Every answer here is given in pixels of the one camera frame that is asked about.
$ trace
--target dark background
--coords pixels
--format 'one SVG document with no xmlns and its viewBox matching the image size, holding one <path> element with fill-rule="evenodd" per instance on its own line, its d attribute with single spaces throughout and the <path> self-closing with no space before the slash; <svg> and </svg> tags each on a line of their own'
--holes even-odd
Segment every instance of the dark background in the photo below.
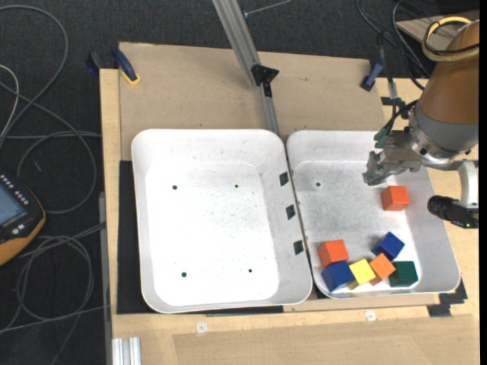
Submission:
<svg viewBox="0 0 487 365">
<path fill-rule="evenodd" d="M 284 0 L 239 0 L 252 11 Z M 413 1 L 425 16 L 479 9 L 479 0 Z M 391 29 L 391 0 L 363 0 L 363 8 L 383 29 Z M 106 67 L 113 67 L 110 50 L 119 41 L 187 46 L 230 47 L 211 0 L 0 0 L 0 6 L 42 8 L 65 26 L 69 36 L 68 61 L 54 85 L 39 103 L 80 130 L 100 132 L 99 87 L 88 74 L 85 59 L 96 49 Z M 399 10 L 398 20 L 418 17 Z M 248 21 L 260 51 L 368 59 L 379 56 L 375 31 L 358 13 L 355 0 L 291 0 L 290 3 L 250 16 Z M 408 40 L 412 47 L 418 44 Z M 398 52 L 386 44 L 392 76 L 407 77 Z M 21 93 L 35 96 L 54 74 L 62 57 L 62 37 L 48 18 L 33 11 L 0 11 L 0 64 L 18 76 Z M 425 63 L 428 70 L 433 66 Z M 14 86 L 0 69 L 0 81 Z M 14 98 L 0 88 L 0 130 Z M 49 134 L 65 127 L 37 109 L 30 110 L 11 130 L 12 135 Z M 87 204 L 64 215 L 49 215 L 42 234 L 72 235 L 99 223 L 98 196 L 103 190 L 101 141 L 87 139 L 97 160 L 96 189 Z M 0 168 L 15 173 L 32 141 L 9 140 L 0 151 Z M 88 156 L 75 138 L 48 141 L 26 159 L 22 180 L 47 209 L 68 208 L 79 202 L 92 183 Z M 83 239 L 94 268 L 94 294 L 57 363 L 104 363 L 103 291 L 100 280 L 99 234 Z M 34 242 L 27 250 L 36 247 Z M 0 329 L 11 320 L 18 303 L 14 293 L 26 260 L 0 267 Z M 81 303 L 87 280 L 85 262 L 71 248 L 60 246 L 36 260 L 25 303 L 43 316 L 61 316 Z M 75 317 L 38 322 L 21 312 L 14 326 L 0 334 L 0 363 L 51 363 Z"/>
</svg>

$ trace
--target multimeter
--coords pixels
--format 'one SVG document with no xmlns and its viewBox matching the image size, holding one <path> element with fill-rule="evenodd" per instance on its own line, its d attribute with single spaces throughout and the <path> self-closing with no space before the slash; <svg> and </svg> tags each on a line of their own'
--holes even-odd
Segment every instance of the multimeter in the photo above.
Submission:
<svg viewBox="0 0 487 365">
<path fill-rule="evenodd" d="M 27 246 L 45 222 L 46 213 L 31 190 L 0 170 L 0 265 Z"/>
</svg>

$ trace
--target green block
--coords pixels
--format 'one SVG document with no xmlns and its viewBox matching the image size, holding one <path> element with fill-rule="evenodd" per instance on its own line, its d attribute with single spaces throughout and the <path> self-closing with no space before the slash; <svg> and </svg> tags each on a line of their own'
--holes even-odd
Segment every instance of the green block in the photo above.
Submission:
<svg viewBox="0 0 487 365">
<path fill-rule="evenodd" d="M 389 276 L 391 287 L 410 287 L 418 281 L 418 273 L 413 261 L 397 261 L 393 265 L 396 271 Z"/>
</svg>

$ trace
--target cube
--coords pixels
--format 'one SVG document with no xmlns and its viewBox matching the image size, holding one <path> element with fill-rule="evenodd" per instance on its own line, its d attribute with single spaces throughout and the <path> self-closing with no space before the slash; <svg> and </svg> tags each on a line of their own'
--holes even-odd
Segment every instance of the cube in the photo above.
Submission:
<svg viewBox="0 0 487 365">
<path fill-rule="evenodd" d="M 345 247 L 343 240 L 329 240 L 318 248 L 321 265 L 326 268 L 335 262 L 346 261 L 349 259 L 349 252 Z"/>
<path fill-rule="evenodd" d="M 361 259 L 350 264 L 350 270 L 355 278 L 354 281 L 349 283 L 350 289 L 355 289 L 359 285 L 365 284 L 375 278 L 375 273 L 366 259 Z"/>
<path fill-rule="evenodd" d="M 396 271 L 389 276 L 391 287 L 411 287 L 418 281 L 418 273 L 413 261 L 394 262 Z"/>
<path fill-rule="evenodd" d="M 379 284 L 382 280 L 388 278 L 395 270 L 393 263 L 385 256 L 379 254 L 370 262 L 371 268 L 375 273 L 375 278 L 371 280 L 372 285 Z"/>
<path fill-rule="evenodd" d="M 385 211 L 402 211 L 410 203 L 405 186 L 388 186 L 380 194 L 380 199 Z"/>
<path fill-rule="evenodd" d="M 387 233 L 380 242 L 372 249 L 373 254 L 378 256 L 384 253 L 385 256 L 393 261 L 404 247 L 404 242 L 393 233 Z"/>
<path fill-rule="evenodd" d="M 355 279 L 349 265 L 345 261 L 328 265 L 321 273 L 321 277 L 325 281 L 330 292 L 344 287 L 350 281 Z"/>
</svg>

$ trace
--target white tray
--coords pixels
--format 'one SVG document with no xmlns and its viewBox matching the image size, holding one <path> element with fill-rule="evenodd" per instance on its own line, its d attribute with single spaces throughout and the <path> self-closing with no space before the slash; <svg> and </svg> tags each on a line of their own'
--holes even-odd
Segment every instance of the white tray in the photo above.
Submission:
<svg viewBox="0 0 487 365">
<path fill-rule="evenodd" d="M 276 135 L 146 130 L 134 138 L 132 161 L 142 294 L 151 308 L 181 313 L 308 297 L 312 278 Z"/>
<path fill-rule="evenodd" d="M 382 185 L 366 185 L 362 173 L 374 149 L 373 137 L 374 132 L 301 131 L 288 139 L 289 165 L 318 288 L 336 298 L 455 289 L 460 272 L 444 223 L 426 207 L 434 194 L 428 171 L 408 171 Z M 388 185 L 407 186 L 411 205 L 401 212 L 384 211 L 380 193 Z M 370 260 L 375 257 L 371 249 L 388 231 L 405 243 L 396 260 L 414 261 L 419 281 L 406 289 L 391 287 L 385 280 L 330 293 L 321 277 L 318 247 L 342 239 L 349 262 Z"/>
</svg>

